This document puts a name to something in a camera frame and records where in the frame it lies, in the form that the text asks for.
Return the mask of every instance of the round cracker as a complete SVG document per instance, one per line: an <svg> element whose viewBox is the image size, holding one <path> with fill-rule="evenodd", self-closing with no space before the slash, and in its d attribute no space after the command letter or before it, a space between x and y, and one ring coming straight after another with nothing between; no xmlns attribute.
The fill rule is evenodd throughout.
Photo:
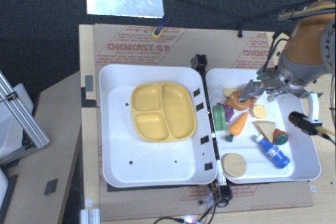
<svg viewBox="0 0 336 224"><path fill-rule="evenodd" d="M224 172L231 177L240 177L245 174L246 162L244 158L237 153L226 154L222 161Z"/></svg>

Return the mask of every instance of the black clip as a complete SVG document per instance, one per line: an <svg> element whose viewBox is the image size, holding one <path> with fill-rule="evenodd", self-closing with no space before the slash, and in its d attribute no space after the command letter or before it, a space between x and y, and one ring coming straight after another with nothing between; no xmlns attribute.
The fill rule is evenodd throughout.
<svg viewBox="0 0 336 224"><path fill-rule="evenodd" d="M18 97L17 92L12 92L6 96L5 99L0 100L0 103L5 102L6 100L9 102L11 100L14 100Z"/></svg>

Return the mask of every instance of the blue bottle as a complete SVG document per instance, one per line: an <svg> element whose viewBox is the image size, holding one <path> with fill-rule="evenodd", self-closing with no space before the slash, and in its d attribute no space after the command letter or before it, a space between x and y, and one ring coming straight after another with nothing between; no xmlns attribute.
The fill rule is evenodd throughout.
<svg viewBox="0 0 336 224"><path fill-rule="evenodd" d="M283 169L290 160L284 156L282 151L275 145L264 138L261 134L256 138L256 141L263 147L265 155L275 164L277 168Z"/></svg>

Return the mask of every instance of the yellow divided plate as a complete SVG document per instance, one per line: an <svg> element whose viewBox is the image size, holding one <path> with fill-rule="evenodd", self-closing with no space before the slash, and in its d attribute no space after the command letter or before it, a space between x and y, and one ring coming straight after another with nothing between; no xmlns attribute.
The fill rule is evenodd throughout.
<svg viewBox="0 0 336 224"><path fill-rule="evenodd" d="M186 139L196 130L196 117L188 91L174 82L137 86L131 95L137 133L150 142Z"/></svg>

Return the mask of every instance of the orange carrot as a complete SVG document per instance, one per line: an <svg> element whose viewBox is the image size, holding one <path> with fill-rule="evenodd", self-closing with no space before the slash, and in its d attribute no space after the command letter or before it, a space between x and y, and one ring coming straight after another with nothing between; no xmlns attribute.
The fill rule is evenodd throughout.
<svg viewBox="0 0 336 224"><path fill-rule="evenodd" d="M233 135L238 135L242 132L244 125L246 123L246 119L248 116L248 112L243 113L229 128L230 133Z"/></svg>

